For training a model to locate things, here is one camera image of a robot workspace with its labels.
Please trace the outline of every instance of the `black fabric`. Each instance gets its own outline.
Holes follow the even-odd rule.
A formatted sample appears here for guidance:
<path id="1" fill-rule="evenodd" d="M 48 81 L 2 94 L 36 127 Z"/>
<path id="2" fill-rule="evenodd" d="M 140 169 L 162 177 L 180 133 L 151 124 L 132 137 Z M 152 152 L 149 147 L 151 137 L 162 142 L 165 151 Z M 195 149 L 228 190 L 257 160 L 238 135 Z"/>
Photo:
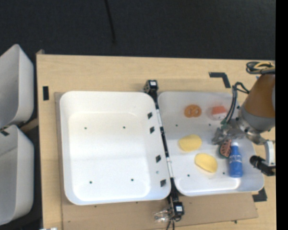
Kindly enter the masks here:
<path id="1" fill-rule="evenodd" d="M 0 0 L 0 55 L 275 59 L 276 0 Z"/>

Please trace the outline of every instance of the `plywood surface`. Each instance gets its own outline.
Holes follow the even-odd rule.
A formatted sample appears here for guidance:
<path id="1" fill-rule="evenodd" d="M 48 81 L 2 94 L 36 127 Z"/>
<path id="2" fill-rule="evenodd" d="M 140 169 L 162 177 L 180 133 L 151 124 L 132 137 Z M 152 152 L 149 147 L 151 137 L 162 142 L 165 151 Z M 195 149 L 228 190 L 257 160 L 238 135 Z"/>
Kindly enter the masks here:
<path id="1" fill-rule="evenodd" d="M 159 91 L 229 92 L 221 78 L 209 72 L 225 72 L 231 84 L 255 83 L 245 71 L 246 60 L 210 60 L 145 57 L 94 57 L 37 55 L 38 117 L 40 131 L 42 205 L 44 228 L 69 229 L 162 229 L 153 212 L 165 200 L 98 206 L 72 205 L 62 194 L 56 126 L 55 93 L 81 91 L 141 91 L 146 80 L 156 79 Z M 44 100 L 43 87 L 49 90 Z M 238 96 L 239 103 L 245 94 Z M 274 139 L 275 129 L 265 134 Z M 255 147 L 264 157 L 263 147 Z M 275 177 L 265 177 L 267 202 L 254 204 L 249 193 L 181 197 L 186 214 L 176 224 L 182 230 L 276 229 Z"/>

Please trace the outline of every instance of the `robotic hand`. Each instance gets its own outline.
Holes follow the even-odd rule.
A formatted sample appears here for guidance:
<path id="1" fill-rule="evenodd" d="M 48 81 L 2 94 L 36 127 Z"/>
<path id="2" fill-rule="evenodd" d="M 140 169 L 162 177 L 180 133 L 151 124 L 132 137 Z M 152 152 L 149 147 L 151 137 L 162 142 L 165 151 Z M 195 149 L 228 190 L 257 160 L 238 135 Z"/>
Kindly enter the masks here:
<path id="1" fill-rule="evenodd" d="M 249 74 L 260 74 L 260 77 L 250 91 L 241 82 L 232 86 L 230 110 L 221 122 L 221 128 L 216 130 L 212 143 L 222 146 L 228 139 L 247 137 L 257 145 L 264 145 L 266 159 L 252 156 L 250 163 L 266 175 L 275 175 L 274 141 L 261 136 L 275 126 L 275 66 L 270 62 L 249 62 L 246 70 Z M 239 108 L 238 117 L 233 119 L 238 91 L 247 93 L 248 97 Z"/>

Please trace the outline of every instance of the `brown cylinder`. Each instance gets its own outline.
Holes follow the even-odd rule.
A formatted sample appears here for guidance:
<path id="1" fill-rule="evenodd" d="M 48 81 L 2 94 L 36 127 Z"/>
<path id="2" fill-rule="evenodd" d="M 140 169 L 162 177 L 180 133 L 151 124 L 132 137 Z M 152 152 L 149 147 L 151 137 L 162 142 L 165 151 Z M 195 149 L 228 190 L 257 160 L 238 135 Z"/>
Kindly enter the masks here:
<path id="1" fill-rule="evenodd" d="M 244 102 L 245 110 L 259 117 L 275 117 L 272 101 L 274 86 L 275 74 L 261 75 Z"/>

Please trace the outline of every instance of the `yellow object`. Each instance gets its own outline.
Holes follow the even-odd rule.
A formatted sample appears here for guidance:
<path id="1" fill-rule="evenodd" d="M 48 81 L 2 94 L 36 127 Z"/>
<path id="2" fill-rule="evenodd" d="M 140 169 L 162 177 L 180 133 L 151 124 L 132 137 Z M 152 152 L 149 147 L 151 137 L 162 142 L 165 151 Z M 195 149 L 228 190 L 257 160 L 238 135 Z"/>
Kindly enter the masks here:
<path id="1" fill-rule="evenodd" d="M 189 135 L 181 138 L 178 143 L 182 150 L 194 151 L 200 148 L 202 139 L 198 135 Z"/>
<path id="2" fill-rule="evenodd" d="M 217 161 L 209 154 L 199 153 L 195 156 L 194 161 L 197 166 L 208 172 L 215 173 L 217 170 Z"/>

